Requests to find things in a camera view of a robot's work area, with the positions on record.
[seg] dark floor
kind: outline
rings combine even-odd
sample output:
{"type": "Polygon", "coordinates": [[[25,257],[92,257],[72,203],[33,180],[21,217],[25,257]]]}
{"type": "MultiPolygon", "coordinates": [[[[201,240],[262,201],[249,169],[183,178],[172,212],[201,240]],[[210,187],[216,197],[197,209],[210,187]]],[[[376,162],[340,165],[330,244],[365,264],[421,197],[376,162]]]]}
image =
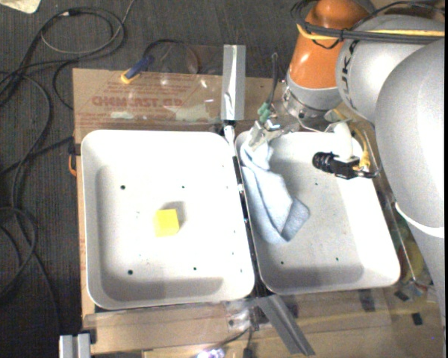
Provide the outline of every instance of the dark floor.
{"type": "MultiPolygon", "coordinates": [[[[0,71],[18,67],[42,25],[70,7],[107,9],[119,18],[131,0],[42,0],[31,15],[0,5],[0,71]]],[[[125,22],[127,37],[113,54],[67,66],[58,75],[57,90],[72,106],[71,68],[127,69],[150,42],[168,38],[194,45],[244,44],[248,76],[269,77],[270,55],[277,49],[281,64],[289,63],[296,28],[289,10],[298,0],[136,0],[125,22]]],[[[371,7],[368,0],[357,0],[371,7]]],[[[58,48],[91,49],[103,43],[108,32],[100,19],[83,15],[60,20],[47,38],[58,48]]],[[[69,58],[42,42],[34,44],[29,63],[69,58]]],[[[52,91],[57,64],[28,70],[43,85],[51,103],[51,123],[34,149],[44,149],[73,132],[73,113],[52,91]]],[[[22,80],[10,95],[0,99],[0,207],[10,206],[10,192],[18,162],[33,145],[47,119],[48,104],[39,88],[22,80]]],[[[59,334],[81,328],[78,266],[76,182],[68,170],[68,142],[28,159],[18,169],[14,207],[31,214],[38,226],[37,245],[17,285],[0,301],[0,357],[57,357],[59,334]]],[[[30,246],[16,226],[23,223],[28,239],[31,227],[22,215],[0,212],[0,290],[16,275],[30,246]],[[7,232],[17,244],[17,255],[7,232]]]]}

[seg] light blue cloth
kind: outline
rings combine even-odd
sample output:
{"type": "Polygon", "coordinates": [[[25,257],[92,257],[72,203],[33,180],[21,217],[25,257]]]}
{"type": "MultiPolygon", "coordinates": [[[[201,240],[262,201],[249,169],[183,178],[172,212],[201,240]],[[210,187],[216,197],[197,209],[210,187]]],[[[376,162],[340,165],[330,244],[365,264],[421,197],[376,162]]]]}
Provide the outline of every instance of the light blue cloth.
{"type": "Polygon", "coordinates": [[[240,148],[240,162],[253,226],[266,242],[284,244],[295,237],[310,213],[289,195],[284,178],[270,171],[272,154],[267,142],[253,151],[247,139],[240,148]]]}

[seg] yellow connector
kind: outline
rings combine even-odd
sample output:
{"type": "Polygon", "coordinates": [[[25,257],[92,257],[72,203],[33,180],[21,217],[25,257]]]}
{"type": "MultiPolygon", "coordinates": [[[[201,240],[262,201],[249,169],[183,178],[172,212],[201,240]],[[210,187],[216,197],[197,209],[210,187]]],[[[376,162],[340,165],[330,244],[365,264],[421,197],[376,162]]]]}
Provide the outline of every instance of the yellow connector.
{"type": "Polygon", "coordinates": [[[178,212],[171,210],[159,210],[154,217],[156,237],[176,235],[179,231],[178,212]]]}

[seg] yellow cube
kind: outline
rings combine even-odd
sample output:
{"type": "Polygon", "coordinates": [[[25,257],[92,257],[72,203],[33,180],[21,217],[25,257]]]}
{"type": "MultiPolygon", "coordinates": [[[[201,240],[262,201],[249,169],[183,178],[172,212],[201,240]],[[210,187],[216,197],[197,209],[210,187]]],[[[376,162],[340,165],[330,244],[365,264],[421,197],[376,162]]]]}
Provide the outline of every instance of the yellow cube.
{"type": "Polygon", "coordinates": [[[178,212],[174,208],[159,210],[155,214],[154,223],[156,237],[176,235],[179,231],[178,212]]]}

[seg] white plastic tray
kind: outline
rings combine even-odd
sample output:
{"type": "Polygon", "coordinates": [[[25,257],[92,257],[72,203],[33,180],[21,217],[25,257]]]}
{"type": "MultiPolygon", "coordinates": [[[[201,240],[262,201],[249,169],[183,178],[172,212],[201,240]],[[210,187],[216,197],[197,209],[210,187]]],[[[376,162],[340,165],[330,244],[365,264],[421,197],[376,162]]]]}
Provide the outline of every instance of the white plastic tray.
{"type": "Polygon", "coordinates": [[[230,301],[255,282],[228,143],[203,132],[109,131],[81,144],[87,285],[109,310],[230,301]],[[157,210],[176,208],[174,236],[157,210]]]}
{"type": "MultiPolygon", "coordinates": [[[[246,137],[242,133],[237,138],[237,148],[246,137]]],[[[373,288],[399,278],[399,262],[372,181],[336,178],[311,164],[318,151],[336,152],[335,137],[299,132],[271,143],[271,171],[284,177],[289,193],[311,213],[285,245],[265,242],[249,214],[260,276],[274,293],[373,288]]]]}

